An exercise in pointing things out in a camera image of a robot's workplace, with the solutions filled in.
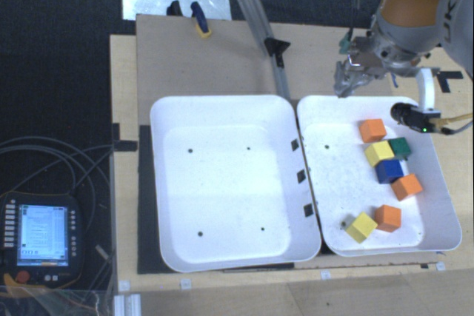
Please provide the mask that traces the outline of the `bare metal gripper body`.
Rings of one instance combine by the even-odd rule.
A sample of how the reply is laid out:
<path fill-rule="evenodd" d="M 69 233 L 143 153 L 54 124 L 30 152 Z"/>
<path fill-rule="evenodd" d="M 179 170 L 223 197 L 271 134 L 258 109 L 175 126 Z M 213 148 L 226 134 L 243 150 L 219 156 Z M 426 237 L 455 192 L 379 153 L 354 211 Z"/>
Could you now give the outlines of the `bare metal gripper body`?
<path fill-rule="evenodd" d="M 347 54 L 349 73 L 380 78 L 392 73 L 400 77 L 415 77 L 420 71 L 420 58 L 386 40 L 375 37 L 355 37 Z"/>

